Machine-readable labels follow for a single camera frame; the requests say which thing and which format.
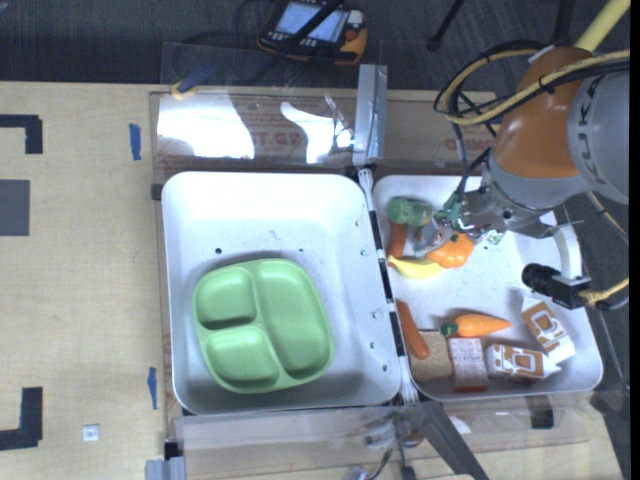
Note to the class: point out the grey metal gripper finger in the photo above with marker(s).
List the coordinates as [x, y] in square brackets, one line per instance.
[426, 240]
[452, 227]

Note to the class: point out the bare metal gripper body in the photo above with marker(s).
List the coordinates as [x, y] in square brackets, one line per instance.
[482, 215]

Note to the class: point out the short orange sausage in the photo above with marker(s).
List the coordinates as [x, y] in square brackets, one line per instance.
[398, 242]

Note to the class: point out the orange pumpkin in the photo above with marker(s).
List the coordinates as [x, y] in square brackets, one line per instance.
[452, 254]

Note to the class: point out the brown bread slice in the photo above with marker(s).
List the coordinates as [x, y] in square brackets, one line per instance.
[436, 357]

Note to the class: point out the orange carrot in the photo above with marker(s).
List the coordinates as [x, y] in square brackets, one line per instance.
[477, 325]

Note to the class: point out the thin black and white rod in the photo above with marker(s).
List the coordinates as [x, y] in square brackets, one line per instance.
[384, 268]

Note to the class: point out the black cylinder on white bracket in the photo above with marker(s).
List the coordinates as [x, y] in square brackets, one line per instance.
[550, 280]

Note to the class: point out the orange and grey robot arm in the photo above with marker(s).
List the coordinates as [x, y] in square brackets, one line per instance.
[540, 133]

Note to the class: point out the yellow banana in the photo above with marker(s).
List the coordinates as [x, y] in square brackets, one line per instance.
[415, 269]

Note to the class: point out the white plastic tray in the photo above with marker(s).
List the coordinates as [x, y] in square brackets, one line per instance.
[490, 288]
[320, 208]

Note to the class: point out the red and white carton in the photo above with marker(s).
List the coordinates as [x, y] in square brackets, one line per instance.
[468, 365]

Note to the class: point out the white and orange carton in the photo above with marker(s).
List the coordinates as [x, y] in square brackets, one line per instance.
[517, 363]
[546, 330]

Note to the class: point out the long orange sausage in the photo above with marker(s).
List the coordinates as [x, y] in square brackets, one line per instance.
[413, 333]

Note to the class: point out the green divided plate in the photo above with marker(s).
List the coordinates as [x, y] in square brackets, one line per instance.
[290, 308]

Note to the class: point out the green toy vegetable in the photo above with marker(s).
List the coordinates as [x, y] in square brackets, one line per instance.
[407, 210]

